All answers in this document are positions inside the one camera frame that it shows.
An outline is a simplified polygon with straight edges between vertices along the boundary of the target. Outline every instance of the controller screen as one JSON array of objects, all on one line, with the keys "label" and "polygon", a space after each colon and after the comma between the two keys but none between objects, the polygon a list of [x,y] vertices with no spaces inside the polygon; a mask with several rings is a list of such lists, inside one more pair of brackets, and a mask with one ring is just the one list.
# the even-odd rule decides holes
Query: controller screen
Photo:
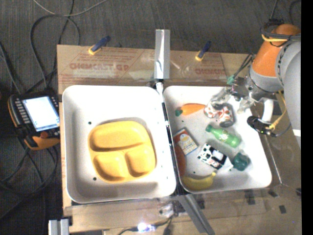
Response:
[{"label": "controller screen", "polygon": [[24,99],[23,105],[37,132],[60,126],[60,118],[48,96]]}]

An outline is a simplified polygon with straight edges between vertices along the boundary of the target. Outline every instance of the bottle cap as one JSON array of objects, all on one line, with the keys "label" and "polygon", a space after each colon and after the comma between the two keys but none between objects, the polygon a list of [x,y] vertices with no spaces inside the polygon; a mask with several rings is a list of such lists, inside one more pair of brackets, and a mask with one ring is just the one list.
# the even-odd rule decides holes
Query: bottle cap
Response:
[{"label": "bottle cap", "polygon": [[212,125],[209,124],[209,125],[206,127],[205,130],[206,130],[207,132],[211,132],[212,128],[213,128]]}]

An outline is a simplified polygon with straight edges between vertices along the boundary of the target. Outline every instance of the dark gray floor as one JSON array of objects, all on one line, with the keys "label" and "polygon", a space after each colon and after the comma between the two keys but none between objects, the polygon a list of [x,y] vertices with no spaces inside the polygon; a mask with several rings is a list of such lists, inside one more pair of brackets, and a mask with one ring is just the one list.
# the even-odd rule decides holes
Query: dark gray floor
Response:
[{"label": "dark gray floor", "polygon": [[[46,9],[60,15],[71,13],[72,0],[37,0]],[[45,74],[56,68],[56,45],[91,46],[109,35],[109,47],[154,48],[155,29],[171,30],[171,49],[197,51],[210,40],[211,52],[256,53],[262,44],[260,27],[269,18],[293,23],[301,28],[301,1],[298,0],[74,0],[71,16],[63,31],[64,17],[52,16],[33,0],[1,0],[0,44],[16,84],[25,93],[41,80],[42,74],[31,48],[35,47]],[[3,58],[0,57],[0,178],[8,176],[23,155],[23,149],[13,134],[6,101],[16,93]],[[57,91],[57,75],[53,74],[51,87]],[[39,83],[31,91],[44,88]],[[46,178],[53,162],[46,151],[31,152]],[[20,191],[32,190],[40,182],[31,160],[27,157],[11,183]],[[0,216],[3,216],[21,198],[0,190]],[[62,217],[60,167],[56,177],[45,189],[45,205],[40,193],[24,200],[0,220],[1,235],[47,234],[46,220]]]}]

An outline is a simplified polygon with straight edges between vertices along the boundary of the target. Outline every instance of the yellow plate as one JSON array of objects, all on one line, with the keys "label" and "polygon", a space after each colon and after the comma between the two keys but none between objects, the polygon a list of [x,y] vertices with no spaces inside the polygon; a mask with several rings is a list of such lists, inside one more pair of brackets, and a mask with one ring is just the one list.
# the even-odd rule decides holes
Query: yellow plate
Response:
[{"label": "yellow plate", "polygon": [[97,175],[107,183],[144,177],[156,166],[149,134],[135,121],[96,126],[89,133],[88,148]]}]

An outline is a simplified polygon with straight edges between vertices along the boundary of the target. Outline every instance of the white cable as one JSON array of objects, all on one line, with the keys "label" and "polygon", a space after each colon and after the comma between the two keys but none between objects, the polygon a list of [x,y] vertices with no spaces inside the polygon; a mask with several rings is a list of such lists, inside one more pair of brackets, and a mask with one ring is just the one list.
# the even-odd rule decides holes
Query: white cable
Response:
[{"label": "white cable", "polygon": [[[50,11],[50,10],[44,8],[44,7],[43,7],[40,3],[38,3],[36,0],[33,0],[33,1],[34,1],[41,9],[45,10],[46,12],[48,12],[48,13],[50,13],[50,14],[52,14],[52,15],[57,15],[57,13],[54,13],[54,12],[52,12],[52,11]],[[99,3],[97,3],[97,4],[95,4],[95,5],[93,5],[92,7],[88,8],[88,9],[82,11],[82,12],[79,12],[79,13],[76,13],[76,14],[62,15],[62,16],[64,16],[64,17],[73,17],[73,16],[81,15],[81,14],[83,14],[83,13],[85,13],[85,12],[87,12],[87,11],[93,9],[94,7],[96,7],[96,6],[98,6],[98,5],[100,5],[100,4],[104,3],[104,2],[106,2],[106,1],[107,1],[107,0],[103,0],[103,1],[101,1],[101,2],[99,2]]]}]

